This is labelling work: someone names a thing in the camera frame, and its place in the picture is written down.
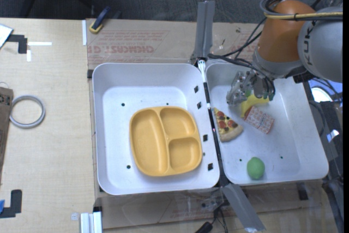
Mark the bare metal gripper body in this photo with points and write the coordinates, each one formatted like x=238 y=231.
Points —
x=260 y=87

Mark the dull grey metal gripper finger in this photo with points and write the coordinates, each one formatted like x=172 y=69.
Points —
x=239 y=80
x=235 y=96

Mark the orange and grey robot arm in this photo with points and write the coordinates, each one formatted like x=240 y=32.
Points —
x=280 y=35

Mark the yellow banana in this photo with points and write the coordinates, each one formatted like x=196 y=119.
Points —
x=252 y=103

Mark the toy pizza slice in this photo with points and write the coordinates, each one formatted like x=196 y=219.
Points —
x=225 y=125

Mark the orange and white carton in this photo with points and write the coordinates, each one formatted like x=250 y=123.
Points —
x=259 y=120

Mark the white plastic tray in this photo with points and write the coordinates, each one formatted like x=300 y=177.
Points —
x=117 y=131
x=272 y=150

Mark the green lime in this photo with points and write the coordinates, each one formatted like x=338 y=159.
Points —
x=255 y=168

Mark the yellow divided plate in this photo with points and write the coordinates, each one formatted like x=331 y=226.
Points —
x=150 y=139

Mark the brown cardboard board red print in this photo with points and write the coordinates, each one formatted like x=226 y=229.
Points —
x=131 y=43

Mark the white tape roll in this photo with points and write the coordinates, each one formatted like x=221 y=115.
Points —
x=13 y=120

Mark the brown paper bag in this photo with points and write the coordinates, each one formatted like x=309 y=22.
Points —
x=4 y=128

